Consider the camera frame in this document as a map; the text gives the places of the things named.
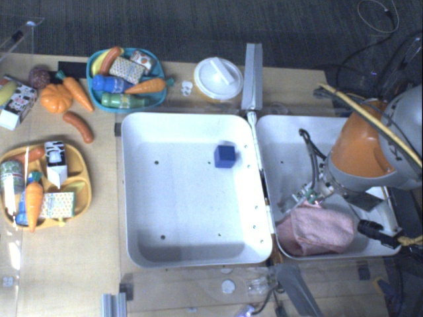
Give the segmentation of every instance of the green bottle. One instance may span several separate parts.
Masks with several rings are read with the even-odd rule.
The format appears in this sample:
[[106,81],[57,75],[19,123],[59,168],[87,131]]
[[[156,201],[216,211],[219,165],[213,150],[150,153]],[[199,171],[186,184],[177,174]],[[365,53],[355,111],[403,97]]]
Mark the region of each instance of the green bottle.
[[149,101],[148,98],[138,98],[130,94],[104,92],[101,96],[101,104],[110,108],[130,109],[146,107]]

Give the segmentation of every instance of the toy carrot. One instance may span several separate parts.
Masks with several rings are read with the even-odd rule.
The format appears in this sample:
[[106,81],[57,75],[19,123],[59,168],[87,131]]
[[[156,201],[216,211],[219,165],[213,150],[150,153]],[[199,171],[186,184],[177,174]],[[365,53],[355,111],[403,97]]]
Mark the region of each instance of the toy carrot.
[[149,92],[161,92],[166,88],[167,85],[172,85],[173,79],[165,81],[160,77],[154,79],[146,80],[141,83],[138,83],[135,86],[132,86],[125,90],[125,94],[146,94]]
[[88,111],[94,111],[94,107],[91,104],[87,93],[78,81],[76,81],[73,77],[67,77],[63,71],[58,71],[56,77],[63,81],[63,85],[69,92],[71,92],[73,98],[76,99],[76,101],[82,104]]
[[25,209],[30,232],[35,231],[38,216],[40,216],[42,200],[44,197],[44,189],[42,185],[38,183],[40,178],[41,173],[31,173],[30,177],[28,177],[29,184],[25,189]]

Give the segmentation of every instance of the toy bottle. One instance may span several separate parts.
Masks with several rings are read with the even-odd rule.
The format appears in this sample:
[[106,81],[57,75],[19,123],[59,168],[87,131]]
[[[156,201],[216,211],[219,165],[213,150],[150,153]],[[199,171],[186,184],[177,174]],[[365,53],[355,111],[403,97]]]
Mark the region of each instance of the toy bottle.
[[133,84],[125,81],[121,77],[105,77],[103,75],[95,75],[93,77],[93,90],[102,92],[111,92],[113,94],[124,92],[132,87]]
[[101,96],[101,104],[105,107],[119,109],[142,108],[149,105],[149,100],[148,98],[139,98],[130,94],[104,92]]
[[26,207],[25,207],[25,191],[22,193],[19,201],[19,212],[16,216],[16,223],[18,225],[28,225],[28,218],[26,217]]
[[18,211],[20,195],[25,189],[22,163],[15,160],[0,164],[0,193],[6,212],[14,216]]

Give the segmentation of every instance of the small box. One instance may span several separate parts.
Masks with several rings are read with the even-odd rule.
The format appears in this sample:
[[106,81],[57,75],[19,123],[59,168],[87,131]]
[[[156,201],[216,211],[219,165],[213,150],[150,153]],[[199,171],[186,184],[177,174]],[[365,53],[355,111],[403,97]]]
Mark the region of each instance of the small box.
[[130,57],[130,60],[138,63],[141,66],[145,67],[144,74],[149,75],[154,69],[155,64],[157,63],[150,55],[143,53],[139,50],[135,50]]
[[[5,79],[14,80],[10,77],[5,77]],[[9,130],[15,130],[22,123],[38,98],[35,89],[14,81],[18,87],[0,114],[0,125]]]
[[66,219],[73,217],[75,208],[75,193],[44,194],[40,217],[43,219]]
[[232,168],[235,164],[235,148],[230,145],[218,145],[214,151],[216,168]]
[[65,144],[63,141],[49,141],[44,143],[47,162],[47,179],[60,189],[67,179],[67,163]]
[[119,56],[116,58],[116,60],[113,61],[109,73],[110,75],[121,77],[127,80],[127,82],[136,85],[143,77],[144,71],[144,66],[138,65],[138,63]]

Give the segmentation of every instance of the blue bowl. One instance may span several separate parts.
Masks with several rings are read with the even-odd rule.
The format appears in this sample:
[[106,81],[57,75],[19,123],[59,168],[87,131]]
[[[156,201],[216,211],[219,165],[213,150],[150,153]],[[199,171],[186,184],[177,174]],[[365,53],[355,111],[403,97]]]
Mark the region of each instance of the blue bowl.
[[[132,55],[132,53],[135,50],[139,50],[145,54],[147,54],[148,56],[152,57],[153,59],[155,59],[157,61],[156,65],[154,66],[153,70],[150,72],[150,74],[148,76],[143,76],[141,78],[141,81],[146,81],[151,79],[152,77],[161,77],[161,78],[165,78],[165,73],[163,72],[163,68],[161,67],[161,64],[159,62],[159,60],[156,58],[156,56],[147,51],[147,50],[143,50],[143,49],[139,49],[139,48],[124,48],[125,52],[122,54],[122,57],[129,59]],[[141,107],[141,108],[130,108],[130,109],[119,109],[119,108],[110,108],[110,107],[105,107],[101,104],[101,95],[102,92],[97,92],[95,90],[93,90],[93,76],[91,76],[91,65],[93,63],[93,61],[98,58],[101,53],[104,53],[106,50],[100,50],[98,52],[95,52],[92,56],[90,56],[90,58],[88,59],[88,63],[87,63],[87,81],[88,81],[88,90],[91,96],[91,100],[93,101],[94,105],[97,106],[98,108],[106,111],[106,112],[111,112],[111,113],[133,113],[133,112],[140,112],[149,108],[153,108],[156,107],[158,105],[160,105],[166,98],[166,92],[167,92],[167,88],[165,88],[164,90],[162,90],[161,92],[155,92],[155,93],[151,93],[151,94],[143,94],[143,97],[148,97],[149,99],[149,105],[146,107]]]

